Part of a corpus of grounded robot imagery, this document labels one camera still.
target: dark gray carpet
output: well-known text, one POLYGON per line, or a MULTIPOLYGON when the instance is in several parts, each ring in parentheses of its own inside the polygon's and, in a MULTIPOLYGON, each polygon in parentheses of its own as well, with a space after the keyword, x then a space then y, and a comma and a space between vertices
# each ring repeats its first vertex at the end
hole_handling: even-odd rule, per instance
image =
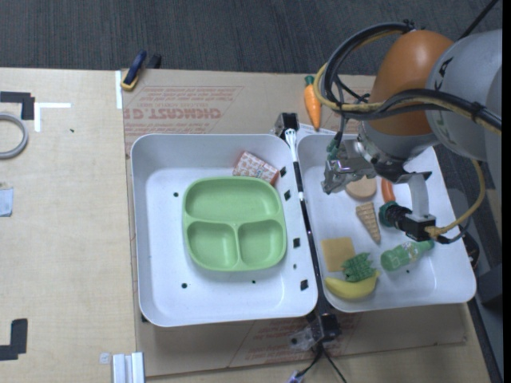
MULTIPOLYGON (((490 1, 0 0, 0 66, 120 69, 146 49, 149 57, 161 54, 166 69, 315 73, 358 30, 410 19, 456 40, 490 1)), ((502 0, 474 33, 501 27, 502 0)), ((358 50, 340 72, 376 74, 392 41, 358 50)), ((447 187, 472 203, 477 181, 469 161, 436 150, 447 187)), ((494 267, 502 260, 501 242, 487 201, 473 217, 494 267)), ((473 317, 492 380, 501 381, 484 328, 473 317)))

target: white plastic tray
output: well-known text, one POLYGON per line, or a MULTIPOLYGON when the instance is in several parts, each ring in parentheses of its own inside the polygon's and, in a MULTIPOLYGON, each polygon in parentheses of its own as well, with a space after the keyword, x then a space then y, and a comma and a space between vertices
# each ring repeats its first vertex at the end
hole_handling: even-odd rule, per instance
MULTIPOLYGON (((465 246, 461 240, 434 248, 416 263, 388 273, 380 266, 380 254, 404 241, 410 241, 404 233, 395 228, 380 225, 382 241, 376 244, 355 214, 361 202, 346 192, 327 195, 321 188, 326 148, 333 135, 316 134, 305 136, 298 144, 298 158, 303 177, 303 191, 307 201, 312 233, 317 246, 319 265, 323 278, 337 276, 329 273, 323 261, 322 239, 351 237, 355 252, 369 252, 373 267, 380 270, 374 293, 360 301, 337 298, 326 287, 325 295, 333 307, 343 312, 382 310, 404 306, 422 306, 442 303, 469 301, 476 291, 476 279, 465 246)), ((437 218, 439 227, 455 220, 437 157, 433 148, 426 149, 419 157, 406 166, 408 172, 432 172, 426 181, 430 201, 430 214, 437 218)), ((371 200, 376 214, 384 204, 381 193, 381 179, 377 177, 377 193, 371 200)), ((411 208, 410 188, 407 184, 394 185, 396 201, 403 207, 411 208)), ((455 228, 446 233, 454 237, 455 228)))
POLYGON ((314 309, 318 288, 291 153, 283 140, 269 134, 152 134, 133 144, 131 160, 140 308, 152 324, 295 318, 314 309), (207 270, 186 250, 182 196, 195 180, 230 176, 242 151, 286 169, 275 188, 283 203, 287 251, 265 270, 207 270))

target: green bottle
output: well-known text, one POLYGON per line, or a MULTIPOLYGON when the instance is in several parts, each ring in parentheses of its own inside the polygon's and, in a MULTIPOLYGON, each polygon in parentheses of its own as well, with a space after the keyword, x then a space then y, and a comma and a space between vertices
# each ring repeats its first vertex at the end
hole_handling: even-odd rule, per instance
POLYGON ((382 267, 387 271, 394 271, 411 264, 422 257, 424 252, 433 248, 434 241, 406 241, 392 250, 385 251, 380 257, 382 267))

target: white strip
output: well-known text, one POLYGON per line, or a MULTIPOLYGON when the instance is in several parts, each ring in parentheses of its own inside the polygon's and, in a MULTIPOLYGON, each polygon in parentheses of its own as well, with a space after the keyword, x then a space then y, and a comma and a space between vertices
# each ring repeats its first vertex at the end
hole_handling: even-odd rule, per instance
POLYGON ((41 131, 41 109, 43 108, 71 108, 70 102, 35 102, 34 103, 34 130, 41 131))
POLYGON ((122 88, 121 88, 122 72, 120 70, 115 72, 115 94, 117 101, 117 109, 122 109, 122 88))

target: light wood surface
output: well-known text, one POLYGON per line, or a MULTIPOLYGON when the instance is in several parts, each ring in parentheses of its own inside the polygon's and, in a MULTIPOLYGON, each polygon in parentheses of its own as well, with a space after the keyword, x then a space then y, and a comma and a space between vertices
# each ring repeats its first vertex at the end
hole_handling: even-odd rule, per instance
MULTIPOLYGON (((27 353, 16 361, 0 361, 0 381, 108 382, 110 364, 101 363, 101 355, 137 350, 124 130, 115 72, 0 69, 0 90, 71 104, 69 109, 43 110, 40 132, 29 121, 25 151, 0 160, 0 182, 14 189, 13 214, 0 218, 0 345, 8 344, 12 320, 29 322, 27 353)), ((462 304, 459 309, 466 330, 463 343, 337 357, 335 363, 349 383, 487 382, 468 308, 462 304)), ((150 381, 285 382, 293 370, 308 364, 150 381)), ((341 380, 326 359, 306 375, 307 383, 330 381, 341 380)))

